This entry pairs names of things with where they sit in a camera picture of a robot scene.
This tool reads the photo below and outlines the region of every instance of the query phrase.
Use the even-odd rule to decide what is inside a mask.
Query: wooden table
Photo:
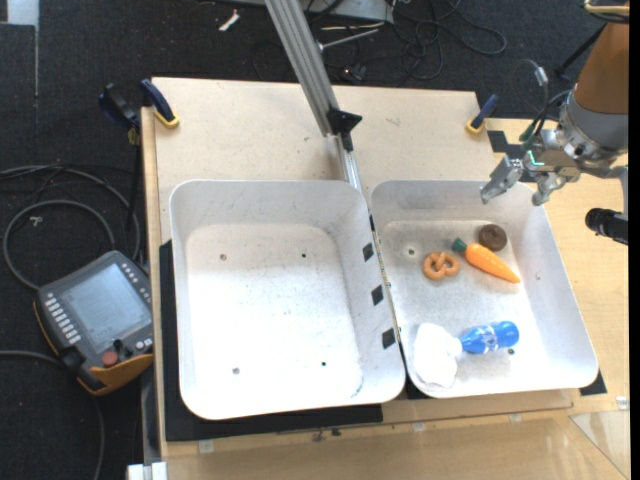
[[[150,109],[142,110],[154,332],[161,350],[158,247],[170,238],[173,187],[194,178],[337,179],[340,172],[335,148],[320,136],[297,84],[154,83],[181,120],[165,129]],[[502,156],[493,153],[486,130],[474,136],[464,129],[479,110],[474,93],[334,90],[341,108],[364,117],[353,139],[367,201],[385,179],[488,179]],[[486,128],[517,142],[526,124],[490,119]],[[630,457],[629,434],[620,432],[620,425],[629,430],[629,413],[619,409],[630,396],[628,248],[586,228],[584,217],[594,207],[621,209],[619,182],[583,176],[545,205],[607,393],[581,396],[575,389],[441,400],[401,395],[383,404],[382,424],[167,442],[157,355],[161,438],[159,457],[148,460],[163,461],[170,479],[195,480],[625,478],[614,462]],[[576,421],[590,423],[598,445]]]

